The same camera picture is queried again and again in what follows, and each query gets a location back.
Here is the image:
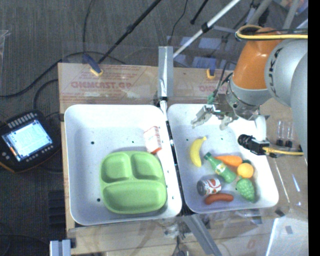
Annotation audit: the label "black cylinder on white bracket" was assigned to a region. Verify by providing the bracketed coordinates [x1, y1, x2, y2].
[237, 114, 271, 156]

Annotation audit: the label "orange fruit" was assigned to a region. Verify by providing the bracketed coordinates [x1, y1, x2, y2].
[236, 162, 255, 179]

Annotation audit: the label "brown cardboard board red print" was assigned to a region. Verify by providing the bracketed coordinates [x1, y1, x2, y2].
[57, 62, 291, 232]

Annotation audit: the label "green divided plate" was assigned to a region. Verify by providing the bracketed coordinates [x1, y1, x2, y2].
[99, 150, 168, 215]

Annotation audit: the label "yellow banana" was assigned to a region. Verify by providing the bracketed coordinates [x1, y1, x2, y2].
[189, 135, 208, 168]

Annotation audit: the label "red and white can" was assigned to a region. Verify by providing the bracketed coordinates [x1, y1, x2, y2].
[196, 177, 223, 197]

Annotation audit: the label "red sausage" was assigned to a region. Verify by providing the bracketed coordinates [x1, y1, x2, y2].
[204, 192, 235, 206]

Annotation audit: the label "orange carrot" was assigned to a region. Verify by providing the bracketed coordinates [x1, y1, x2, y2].
[214, 154, 252, 168]

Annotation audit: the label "green grapes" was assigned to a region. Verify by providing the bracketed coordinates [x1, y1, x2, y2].
[235, 176, 256, 203]

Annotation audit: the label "green bottle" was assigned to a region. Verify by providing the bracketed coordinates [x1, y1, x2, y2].
[203, 152, 238, 184]

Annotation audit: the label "white plastic tray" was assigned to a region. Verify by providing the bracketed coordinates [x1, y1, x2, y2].
[166, 103, 280, 215]
[63, 103, 183, 227]

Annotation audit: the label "clear plastic bottle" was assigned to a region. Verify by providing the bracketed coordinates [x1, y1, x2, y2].
[285, 121, 294, 149]
[276, 120, 286, 148]

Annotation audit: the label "white and orange carton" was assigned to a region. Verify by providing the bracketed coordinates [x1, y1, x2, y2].
[143, 125, 163, 155]

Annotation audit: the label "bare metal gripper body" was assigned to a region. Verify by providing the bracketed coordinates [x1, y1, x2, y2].
[212, 93, 261, 121]

